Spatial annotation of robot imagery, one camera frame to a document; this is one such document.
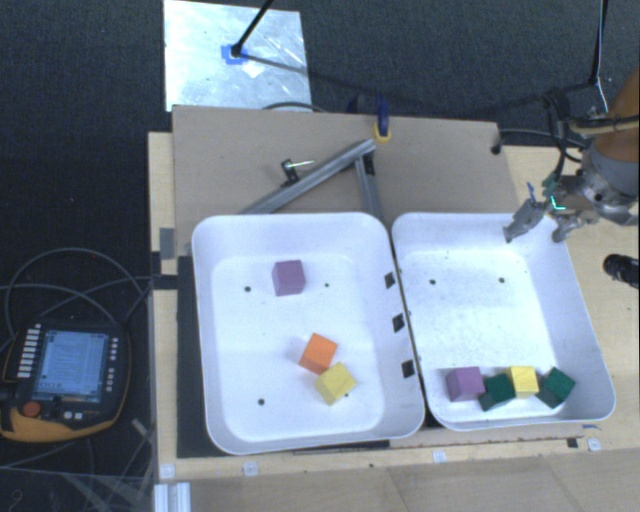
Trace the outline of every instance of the purple cube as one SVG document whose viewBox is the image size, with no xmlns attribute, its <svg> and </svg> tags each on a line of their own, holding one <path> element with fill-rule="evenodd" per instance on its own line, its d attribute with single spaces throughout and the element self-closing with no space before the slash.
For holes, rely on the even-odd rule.
<svg viewBox="0 0 640 512">
<path fill-rule="evenodd" d="M 300 260 L 278 261 L 271 271 L 276 296 L 295 295 L 305 285 L 304 271 Z"/>
<path fill-rule="evenodd" d="M 447 375 L 446 380 L 452 402 L 475 400 L 485 392 L 480 368 L 477 366 L 456 368 Z"/>
</svg>

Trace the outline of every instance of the black tripod leg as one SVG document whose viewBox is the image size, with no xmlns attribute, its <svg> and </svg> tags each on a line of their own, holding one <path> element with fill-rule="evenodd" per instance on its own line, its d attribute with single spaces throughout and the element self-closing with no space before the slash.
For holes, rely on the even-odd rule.
<svg viewBox="0 0 640 512">
<path fill-rule="evenodd" d="M 589 85 L 596 85 L 600 79 L 600 63 L 602 60 L 602 38 L 604 36 L 604 22 L 607 19 L 607 9 L 609 0 L 601 0 L 600 17 L 598 21 L 598 36 L 596 37 L 596 47 L 593 51 L 593 64 L 591 66 L 591 76 Z"/>
<path fill-rule="evenodd" d="M 253 19 L 253 21 L 251 22 L 251 25 L 249 25 L 247 30 L 245 30 L 244 34 L 242 34 L 242 37 L 240 38 L 240 40 L 231 47 L 231 56 L 232 57 L 239 57 L 240 56 L 240 54 L 242 53 L 242 47 L 243 47 L 244 43 L 247 41 L 247 39 L 249 39 L 249 36 L 253 32 L 253 30 L 256 28 L 256 26 L 258 26 L 258 23 L 260 23 L 260 20 L 265 15 L 265 13 L 269 9 L 269 7 L 271 7 L 271 4 L 274 1 L 275 0 L 267 0 L 262 5 L 262 7 L 260 8 L 260 12 L 258 12 L 258 14 L 256 14 L 256 17 Z"/>
</svg>

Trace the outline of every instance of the green cube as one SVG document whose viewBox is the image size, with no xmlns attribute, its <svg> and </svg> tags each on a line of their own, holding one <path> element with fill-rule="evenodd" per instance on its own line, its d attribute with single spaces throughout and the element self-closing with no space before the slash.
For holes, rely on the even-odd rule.
<svg viewBox="0 0 640 512">
<path fill-rule="evenodd" d="M 504 373 L 484 379 L 484 387 L 487 392 L 480 395 L 479 398 L 483 411 L 488 411 L 497 405 L 503 405 L 516 397 L 513 384 Z"/>
<path fill-rule="evenodd" d="M 540 392 L 536 396 L 554 409 L 567 399 L 575 385 L 571 377 L 554 367 L 542 378 Z"/>
</svg>

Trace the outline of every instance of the colored block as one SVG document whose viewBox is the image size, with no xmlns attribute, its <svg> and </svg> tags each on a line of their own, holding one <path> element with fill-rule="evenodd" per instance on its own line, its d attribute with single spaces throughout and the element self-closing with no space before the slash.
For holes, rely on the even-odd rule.
<svg viewBox="0 0 640 512">
<path fill-rule="evenodd" d="M 479 398 L 480 407 L 482 407 L 483 411 L 488 411 L 498 405 L 504 405 L 516 397 L 513 385 L 509 377 L 504 373 L 484 379 L 484 387 L 487 392 L 484 395 L 480 395 Z"/>
<path fill-rule="evenodd" d="M 333 341 L 314 333 L 307 343 L 298 364 L 320 375 L 331 366 L 331 360 L 337 348 L 338 345 Z"/>
<path fill-rule="evenodd" d="M 355 379 L 342 363 L 334 364 L 314 383 L 315 388 L 328 405 L 333 405 L 336 400 L 351 391 L 355 385 Z"/>
<path fill-rule="evenodd" d="M 456 368 L 447 374 L 446 381 L 452 402 L 475 400 L 486 391 L 480 368 L 477 366 Z"/>
<path fill-rule="evenodd" d="M 575 385 L 571 377 L 554 367 L 542 377 L 540 392 L 536 396 L 553 409 L 567 399 Z"/>
<path fill-rule="evenodd" d="M 536 371 L 531 366 L 510 366 L 507 377 L 516 390 L 518 398 L 529 398 L 540 391 Z"/>
<path fill-rule="evenodd" d="M 271 278 L 278 297 L 300 293 L 306 283 L 300 260 L 278 261 L 273 266 Z"/>
</svg>

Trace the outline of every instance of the metal bar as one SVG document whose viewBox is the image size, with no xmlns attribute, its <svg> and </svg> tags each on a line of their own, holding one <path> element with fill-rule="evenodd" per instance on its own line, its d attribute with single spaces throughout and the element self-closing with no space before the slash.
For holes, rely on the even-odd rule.
<svg viewBox="0 0 640 512">
<path fill-rule="evenodd" d="M 356 160 L 356 174 L 358 176 L 360 192 L 362 193 L 362 202 L 364 203 L 364 208 L 368 213 L 383 222 L 382 206 L 380 204 L 380 195 L 378 194 L 375 174 L 367 172 L 365 158 L 372 158 L 372 156 L 369 154 Z"/>
<path fill-rule="evenodd" d="M 376 145 L 372 139 L 350 146 L 330 160 L 311 171 L 307 176 L 293 185 L 265 196 L 258 202 L 240 211 L 241 214 L 273 213 L 294 199 L 300 197 L 320 183 L 328 180 L 343 169 L 346 169 L 364 155 L 375 151 Z"/>
<path fill-rule="evenodd" d="M 258 14 L 256 14 L 256 17 L 253 19 L 253 21 L 251 22 L 247 30 L 245 30 L 244 34 L 242 34 L 242 37 L 240 38 L 240 40 L 231 47 L 231 55 L 233 57 L 240 56 L 240 54 L 242 53 L 242 47 L 244 46 L 244 43 L 247 41 L 247 39 L 249 39 L 249 36 L 253 32 L 253 30 L 258 26 L 258 23 L 260 23 L 260 20 L 266 14 L 267 10 L 269 9 L 269 7 L 271 7 L 271 4 L 274 1 L 275 0 L 267 0 L 263 4 L 263 6 L 260 8 L 260 11 L 258 12 Z"/>
<path fill-rule="evenodd" d="M 604 37 L 604 24 L 607 19 L 609 0 L 600 1 L 600 14 L 598 16 L 598 33 L 596 35 L 596 46 L 593 50 L 593 63 L 591 65 L 591 75 L 589 83 L 595 85 L 600 78 L 600 66 L 602 64 L 602 38 Z"/>
</svg>

